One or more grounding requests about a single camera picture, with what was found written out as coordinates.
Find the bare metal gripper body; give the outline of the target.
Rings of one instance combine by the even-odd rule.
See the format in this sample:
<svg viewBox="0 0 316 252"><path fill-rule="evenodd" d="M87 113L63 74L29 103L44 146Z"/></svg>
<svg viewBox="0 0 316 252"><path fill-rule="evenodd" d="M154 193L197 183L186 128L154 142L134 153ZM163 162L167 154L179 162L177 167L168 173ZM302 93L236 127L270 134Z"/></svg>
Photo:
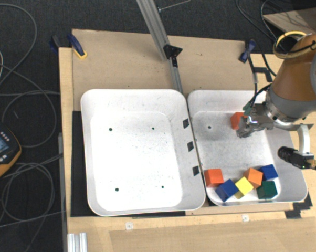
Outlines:
<svg viewBox="0 0 316 252"><path fill-rule="evenodd" d="M268 115L267 107L263 103L254 104L247 118L247 129L250 132L262 131L264 129L272 130L274 127L283 127L286 124L274 120Z"/></svg>

